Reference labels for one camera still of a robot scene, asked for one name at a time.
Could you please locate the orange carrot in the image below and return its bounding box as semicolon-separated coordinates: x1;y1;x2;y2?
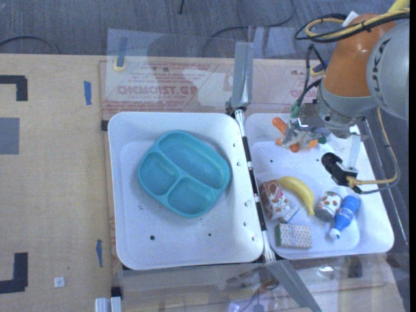
275;136;327;153

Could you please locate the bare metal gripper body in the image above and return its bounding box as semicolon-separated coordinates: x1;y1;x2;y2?
290;102;352;140

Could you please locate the orange sausage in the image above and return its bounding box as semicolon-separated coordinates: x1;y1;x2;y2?
272;116;288;135

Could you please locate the orange patterned packet green edge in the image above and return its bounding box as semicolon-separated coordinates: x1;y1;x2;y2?
274;223;313;250

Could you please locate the blue bottle with white cap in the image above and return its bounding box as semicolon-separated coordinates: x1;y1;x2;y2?
328;194;362;241

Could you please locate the brown cardboard board red print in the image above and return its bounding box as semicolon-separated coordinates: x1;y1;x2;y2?
99;58;393;289

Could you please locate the blue divided plate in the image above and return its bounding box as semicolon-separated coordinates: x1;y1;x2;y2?
137;130;232;220

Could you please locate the white and red carton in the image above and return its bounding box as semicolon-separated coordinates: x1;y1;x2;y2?
258;179;300;224

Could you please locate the black cylinder on white bracket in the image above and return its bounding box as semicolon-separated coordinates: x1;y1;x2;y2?
320;131;362;187

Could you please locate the yellow banana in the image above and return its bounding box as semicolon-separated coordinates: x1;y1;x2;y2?
278;175;316;217

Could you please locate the black and white thin rod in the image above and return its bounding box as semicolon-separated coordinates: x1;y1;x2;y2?
233;109;277;263

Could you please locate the white can with red print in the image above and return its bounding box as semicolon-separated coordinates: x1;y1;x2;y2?
314;190;343;222

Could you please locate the white plastic tray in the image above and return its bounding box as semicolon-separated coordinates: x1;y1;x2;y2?
107;111;265;271
244;112;395;261

